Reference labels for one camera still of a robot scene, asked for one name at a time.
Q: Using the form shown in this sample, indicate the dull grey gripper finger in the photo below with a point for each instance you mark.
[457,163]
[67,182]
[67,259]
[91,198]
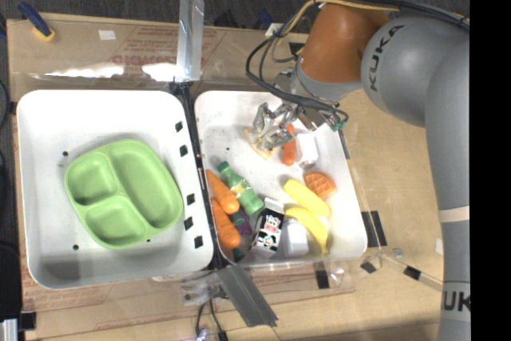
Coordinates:
[261,120]
[281,132]

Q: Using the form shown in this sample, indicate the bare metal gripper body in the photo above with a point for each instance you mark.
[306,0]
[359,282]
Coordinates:
[288,86]

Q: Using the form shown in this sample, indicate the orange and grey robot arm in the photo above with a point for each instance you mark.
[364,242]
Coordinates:
[415,60]

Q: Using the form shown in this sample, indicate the orange sausage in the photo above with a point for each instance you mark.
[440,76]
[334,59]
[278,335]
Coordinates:
[288,153]

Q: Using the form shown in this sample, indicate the beige pizza slice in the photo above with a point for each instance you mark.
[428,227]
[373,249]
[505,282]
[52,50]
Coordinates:
[261,151]

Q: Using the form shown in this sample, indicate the white plastic tray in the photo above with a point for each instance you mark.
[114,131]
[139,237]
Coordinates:
[100,108]
[235,132]

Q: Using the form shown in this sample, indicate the orange waffle biscuit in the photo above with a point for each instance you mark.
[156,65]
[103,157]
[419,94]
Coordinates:
[320,184]

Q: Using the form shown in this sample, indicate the green plastic bottle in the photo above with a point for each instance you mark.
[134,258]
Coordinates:
[243,191]

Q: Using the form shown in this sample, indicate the orange carrot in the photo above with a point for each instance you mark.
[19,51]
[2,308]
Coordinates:
[225,229]
[223,193]

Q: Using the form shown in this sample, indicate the yellow banana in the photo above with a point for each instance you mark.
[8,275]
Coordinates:
[313,225]

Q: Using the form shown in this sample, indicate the purple toy vegetable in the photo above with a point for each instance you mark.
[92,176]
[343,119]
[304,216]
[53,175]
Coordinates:
[244,225]

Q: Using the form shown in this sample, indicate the white cow print carton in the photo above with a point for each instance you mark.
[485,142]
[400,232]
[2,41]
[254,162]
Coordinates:
[268,233]

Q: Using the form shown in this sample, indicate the white plastic bottle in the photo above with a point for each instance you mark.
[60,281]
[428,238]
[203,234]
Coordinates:
[295,239]

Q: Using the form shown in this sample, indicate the brown cardboard board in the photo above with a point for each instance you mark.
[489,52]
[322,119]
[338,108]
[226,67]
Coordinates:
[383,187]

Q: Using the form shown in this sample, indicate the green divided plate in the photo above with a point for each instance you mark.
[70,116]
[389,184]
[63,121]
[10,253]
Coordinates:
[127,191]

